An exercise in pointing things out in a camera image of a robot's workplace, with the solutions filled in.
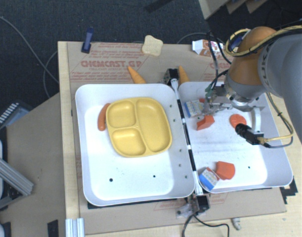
blue object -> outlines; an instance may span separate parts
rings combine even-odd
[[[90,47],[91,47],[91,38],[93,35],[93,28],[92,27],[88,27],[87,28],[87,32],[86,32],[86,40],[83,43],[82,46],[82,53],[89,53],[90,52]]]

